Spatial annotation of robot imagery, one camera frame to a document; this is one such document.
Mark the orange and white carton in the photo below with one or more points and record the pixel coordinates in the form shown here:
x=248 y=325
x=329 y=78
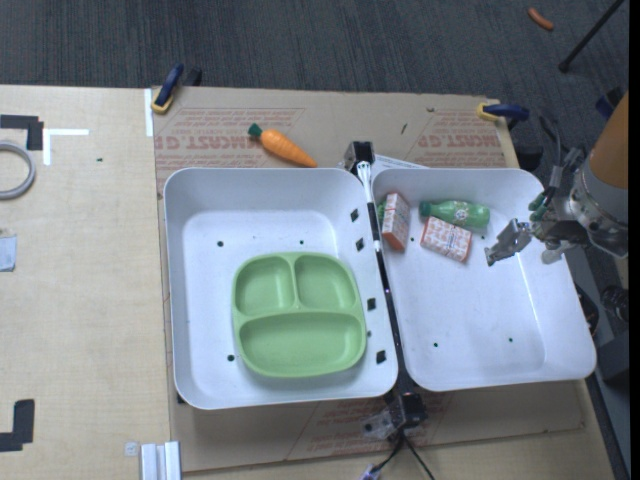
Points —
x=446 y=239
x=396 y=220

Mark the white plastic tray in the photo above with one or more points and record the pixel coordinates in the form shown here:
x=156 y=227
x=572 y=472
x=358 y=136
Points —
x=210 y=278
x=475 y=318

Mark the green plastic bottle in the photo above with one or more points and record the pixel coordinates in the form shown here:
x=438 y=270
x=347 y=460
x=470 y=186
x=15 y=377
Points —
x=460 y=213

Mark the small green toy piece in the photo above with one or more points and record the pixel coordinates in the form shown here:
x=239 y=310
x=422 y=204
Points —
x=381 y=209

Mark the thin black and white rod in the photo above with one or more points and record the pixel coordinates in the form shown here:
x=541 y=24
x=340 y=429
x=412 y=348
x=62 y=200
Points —
x=386 y=278

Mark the black cylinder on white bracket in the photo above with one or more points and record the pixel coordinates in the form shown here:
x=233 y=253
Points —
x=616 y=302

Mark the green divided plate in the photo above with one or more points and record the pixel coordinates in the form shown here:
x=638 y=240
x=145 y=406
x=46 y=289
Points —
x=300 y=338

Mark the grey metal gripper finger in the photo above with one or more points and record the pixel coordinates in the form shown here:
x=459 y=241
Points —
x=510 y=240
x=555 y=254

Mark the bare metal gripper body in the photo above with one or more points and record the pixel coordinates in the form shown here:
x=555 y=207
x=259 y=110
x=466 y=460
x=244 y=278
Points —
x=590 y=223

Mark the grey tape roll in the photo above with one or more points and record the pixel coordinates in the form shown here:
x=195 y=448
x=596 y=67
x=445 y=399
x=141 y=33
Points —
x=31 y=170

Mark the orange carrot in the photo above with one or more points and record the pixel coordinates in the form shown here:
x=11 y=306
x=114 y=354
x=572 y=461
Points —
x=285 y=145

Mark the brown cardboard board red print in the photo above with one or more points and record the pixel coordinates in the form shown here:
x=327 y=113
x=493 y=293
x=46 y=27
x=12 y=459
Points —
x=330 y=133

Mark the orange sausage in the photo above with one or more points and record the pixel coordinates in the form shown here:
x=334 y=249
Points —
x=541 y=19

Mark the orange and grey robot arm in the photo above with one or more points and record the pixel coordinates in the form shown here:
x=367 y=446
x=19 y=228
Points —
x=610 y=148

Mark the white paper sheet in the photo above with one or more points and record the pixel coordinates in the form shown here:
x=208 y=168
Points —
x=397 y=162

